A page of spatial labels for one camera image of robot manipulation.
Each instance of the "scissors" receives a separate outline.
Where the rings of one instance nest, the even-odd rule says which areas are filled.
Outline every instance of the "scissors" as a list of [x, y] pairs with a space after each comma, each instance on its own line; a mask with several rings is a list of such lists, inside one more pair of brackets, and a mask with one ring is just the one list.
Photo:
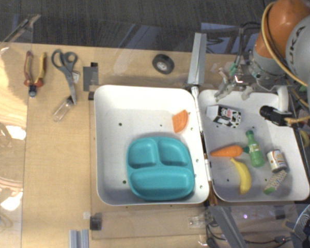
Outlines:
[[[54, 57], [56, 54], [59, 54], [60, 65], [57, 65], [55, 63]], [[73, 70], [73, 66], [76, 63], [76, 61], [77, 61], [77, 55], [74, 52], [63, 53], [63, 52], [61, 52], [61, 50], [55, 50], [52, 54], [52, 64], [58, 70], [60, 70], [66, 77], [66, 80], [67, 80], [68, 85], [69, 85], [73, 104], [77, 103], [76, 91], [74, 89], [73, 77], [72, 77], [72, 70]]]

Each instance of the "green bottle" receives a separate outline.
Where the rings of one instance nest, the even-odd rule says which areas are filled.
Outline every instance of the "green bottle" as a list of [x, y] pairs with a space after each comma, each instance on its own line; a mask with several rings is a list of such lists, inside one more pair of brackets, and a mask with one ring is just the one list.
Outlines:
[[259, 144], [255, 141], [254, 132], [252, 130], [248, 130], [246, 132], [246, 136], [248, 138], [248, 147], [249, 147], [249, 155], [250, 160], [252, 162], [253, 167], [261, 167], [265, 164], [262, 152], [260, 151]]

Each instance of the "pliers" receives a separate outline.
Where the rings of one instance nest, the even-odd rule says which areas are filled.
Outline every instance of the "pliers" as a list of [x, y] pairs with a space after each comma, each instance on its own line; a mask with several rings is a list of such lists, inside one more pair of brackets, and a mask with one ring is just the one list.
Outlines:
[[37, 79], [33, 82], [32, 76], [31, 76], [31, 62], [32, 62], [32, 53], [31, 51], [26, 52], [26, 59], [25, 59], [25, 64], [24, 64], [24, 76], [25, 76], [25, 81], [24, 85], [29, 88], [29, 96], [31, 98], [35, 97], [37, 93], [37, 87], [43, 86], [43, 78], [45, 76], [46, 72], [46, 58], [47, 55], [46, 53], [42, 53], [40, 56], [40, 68], [39, 68], [39, 74]]

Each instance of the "white tray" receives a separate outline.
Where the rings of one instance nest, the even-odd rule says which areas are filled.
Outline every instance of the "white tray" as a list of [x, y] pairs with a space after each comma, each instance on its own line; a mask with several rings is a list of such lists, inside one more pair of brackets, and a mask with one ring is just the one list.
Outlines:
[[[109, 205], [198, 204], [209, 195], [202, 142], [193, 97], [183, 89], [105, 85], [95, 92], [97, 191]], [[190, 112], [184, 131], [175, 134], [172, 116]], [[188, 148], [195, 186], [186, 198], [148, 202], [135, 196], [128, 184], [126, 153], [130, 143], [141, 137], [168, 136]]]
[[[259, 142], [266, 164], [259, 168], [251, 166], [249, 155], [243, 153], [237, 157], [250, 170], [252, 187], [245, 195], [239, 194], [240, 178], [234, 164], [229, 158], [209, 157], [211, 162], [211, 177], [216, 195], [226, 202], [267, 202], [267, 201], [298, 201], [308, 198], [310, 186], [301, 159], [299, 147], [290, 127], [279, 127], [259, 114], [263, 105], [278, 108], [278, 95], [270, 93], [252, 93], [250, 98], [243, 101], [241, 92], [232, 92], [229, 96], [216, 103], [216, 90], [204, 90], [199, 95], [199, 106], [205, 133], [207, 151], [238, 144], [247, 145], [245, 132], [252, 130]], [[206, 116], [209, 105], [223, 105], [239, 110], [241, 124], [235, 129], [214, 123]], [[288, 165], [289, 173], [278, 191], [270, 195], [262, 191], [272, 173], [265, 153], [280, 149]]]

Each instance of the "table surface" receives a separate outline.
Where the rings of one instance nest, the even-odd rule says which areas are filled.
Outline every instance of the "table surface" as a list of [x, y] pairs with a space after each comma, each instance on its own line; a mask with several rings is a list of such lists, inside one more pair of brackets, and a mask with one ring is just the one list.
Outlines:
[[[59, 123], [53, 121], [52, 115], [70, 93], [64, 75], [50, 62], [55, 49], [75, 52], [78, 61], [74, 70], [81, 73], [75, 85], [77, 105]], [[12, 47], [9, 57], [7, 53], [0, 58], [0, 76], [5, 79], [0, 84], [0, 121], [26, 130], [26, 139], [19, 144], [23, 152], [19, 157], [25, 160], [21, 169], [24, 170], [23, 206], [10, 214], [14, 226], [0, 234], [0, 247], [7, 247], [8, 242], [11, 247], [16, 243], [15, 247], [19, 247], [21, 242], [22, 248], [68, 247], [69, 231], [89, 228], [92, 212], [92, 118], [89, 93], [83, 91], [83, 67], [98, 63], [99, 84], [177, 87], [177, 82], [187, 79], [191, 53], [32, 44], [34, 77], [39, 70], [40, 55], [46, 52], [48, 59], [44, 85], [30, 99], [23, 85], [26, 50], [27, 45]], [[175, 63], [170, 76], [156, 72], [152, 66], [152, 59], [159, 53], [167, 54]], [[221, 81], [218, 68], [229, 67], [233, 59], [231, 55], [207, 54], [208, 87], [218, 86]], [[89, 236], [90, 247], [200, 247], [199, 242], [205, 242], [203, 235], [195, 234], [101, 240], [92, 239], [91, 232]]]

